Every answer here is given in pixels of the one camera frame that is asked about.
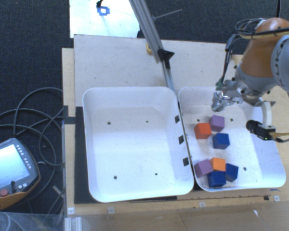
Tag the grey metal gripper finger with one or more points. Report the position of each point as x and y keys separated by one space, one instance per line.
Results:
x=227 y=101
x=216 y=103

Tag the thin black rod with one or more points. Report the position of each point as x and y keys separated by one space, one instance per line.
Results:
x=184 y=129

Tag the blue cube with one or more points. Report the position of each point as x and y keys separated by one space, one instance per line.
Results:
x=216 y=179
x=221 y=141
x=232 y=172

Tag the pale flat board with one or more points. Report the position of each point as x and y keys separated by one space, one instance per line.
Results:
x=120 y=64

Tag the white plastic tray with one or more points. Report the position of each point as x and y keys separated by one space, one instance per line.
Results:
x=135 y=148
x=253 y=157

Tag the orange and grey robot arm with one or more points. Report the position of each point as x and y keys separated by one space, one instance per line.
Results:
x=262 y=52

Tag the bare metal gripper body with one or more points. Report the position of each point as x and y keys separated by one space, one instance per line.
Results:
x=240 y=91

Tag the orange cube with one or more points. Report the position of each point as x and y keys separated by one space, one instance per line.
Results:
x=218 y=163
x=202 y=131

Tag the purple cube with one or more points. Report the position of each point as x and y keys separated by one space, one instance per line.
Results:
x=217 y=123
x=202 y=168

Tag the black cylinder on white bracket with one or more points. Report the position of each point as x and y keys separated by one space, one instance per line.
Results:
x=261 y=129

